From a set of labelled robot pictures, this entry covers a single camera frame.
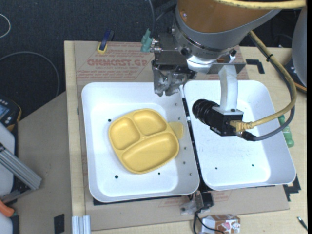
orange handle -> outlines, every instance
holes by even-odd
[[[3,213],[3,215],[7,217],[11,217],[14,213],[14,209],[11,207],[6,206],[1,200],[0,200],[0,212]]]

yellow cable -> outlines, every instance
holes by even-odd
[[[290,89],[292,92],[292,99],[291,99],[290,103],[284,109],[278,111],[275,114],[264,117],[262,119],[259,119],[259,120],[253,121],[253,122],[243,122],[243,121],[237,121],[237,120],[230,121],[230,125],[236,128],[236,130],[235,130],[236,132],[242,132],[242,131],[245,131],[247,129],[251,129],[257,125],[269,122],[275,118],[282,116],[283,114],[290,111],[294,107],[295,102],[296,102],[296,98],[297,98],[297,89],[296,89],[295,83],[294,83],[292,77],[290,76],[290,74],[284,68],[284,66],[281,63],[279,63],[278,60],[275,58],[275,56],[269,52],[269,50],[266,48],[264,43],[256,36],[256,34],[253,31],[250,31],[249,35],[256,42],[257,47],[262,50],[262,53],[265,56],[270,57],[270,60],[275,64],[275,66],[279,69],[279,71],[285,77],[287,82],[290,84]]]
[[[229,6],[246,8],[246,9],[299,9],[307,6],[307,0],[292,0],[281,2],[254,2],[254,1],[238,1],[238,0],[214,0],[216,2]]]

white cable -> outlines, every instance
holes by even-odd
[[[0,16],[2,16],[4,19],[6,19],[6,21],[7,21],[8,24],[9,24],[9,29],[8,29],[8,31],[7,31],[6,33],[4,33],[4,35],[0,36],[0,38],[3,38],[3,37],[5,37],[5,36],[11,31],[11,23],[10,23],[10,20],[9,20],[5,15],[3,15],[3,14],[0,13]]]

black cable tie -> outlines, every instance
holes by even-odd
[[[267,58],[267,62],[269,62],[269,61],[270,61],[271,56],[273,56],[273,54],[270,54],[270,55],[268,56],[268,58]]]

black device with buttons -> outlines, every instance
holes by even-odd
[[[20,115],[20,107],[11,99],[0,95],[0,122],[9,131],[12,131],[15,123],[19,121]]]

